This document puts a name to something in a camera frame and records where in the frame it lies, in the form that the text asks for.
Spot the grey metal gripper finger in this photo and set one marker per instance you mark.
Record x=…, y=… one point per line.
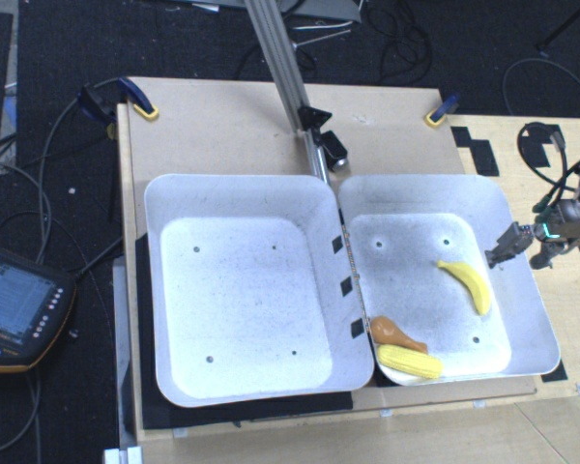
x=507, y=244
x=546, y=258

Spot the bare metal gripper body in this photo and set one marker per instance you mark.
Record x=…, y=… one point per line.
x=572, y=220

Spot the yellow banana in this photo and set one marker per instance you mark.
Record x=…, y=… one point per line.
x=471, y=281

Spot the white plastic tray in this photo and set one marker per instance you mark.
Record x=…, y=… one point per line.
x=415, y=288
x=251, y=298

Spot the brown chicken drumstick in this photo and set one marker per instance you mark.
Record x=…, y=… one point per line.
x=386, y=331

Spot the yellow corn cob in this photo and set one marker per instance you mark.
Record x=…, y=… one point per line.
x=408, y=361

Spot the black block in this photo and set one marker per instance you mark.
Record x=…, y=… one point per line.
x=333, y=149

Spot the pale wood board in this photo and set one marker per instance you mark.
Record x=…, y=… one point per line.
x=232, y=133

